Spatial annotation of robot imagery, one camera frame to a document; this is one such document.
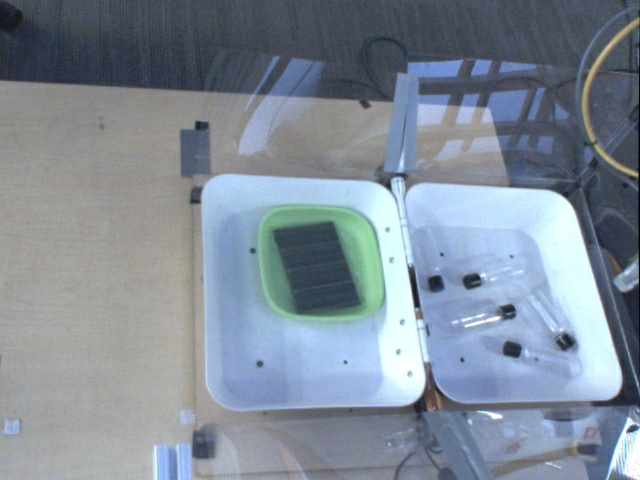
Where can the green plate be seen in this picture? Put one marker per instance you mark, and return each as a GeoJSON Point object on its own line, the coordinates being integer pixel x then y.
{"type": "Point", "coordinates": [367, 253]}

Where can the clear bottle with black cap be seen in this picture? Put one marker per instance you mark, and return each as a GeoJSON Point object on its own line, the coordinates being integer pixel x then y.
{"type": "Point", "coordinates": [436, 283]}
{"type": "Point", "coordinates": [507, 311]}
{"type": "Point", "coordinates": [471, 281]}
{"type": "Point", "coordinates": [565, 340]}
{"type": "Point", "coordinates": [511, 349]}

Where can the white plastic tray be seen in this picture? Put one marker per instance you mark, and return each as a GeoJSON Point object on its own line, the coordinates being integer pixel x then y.
{"type": "Point", "coordinates": [310, 368]}
{"type": "Point", "coordinates": [565, 228]}

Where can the black ribbed rectangular block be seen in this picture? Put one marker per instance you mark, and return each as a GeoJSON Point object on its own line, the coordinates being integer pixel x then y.
{"type": "Point", "coordinates": [316, 267]}

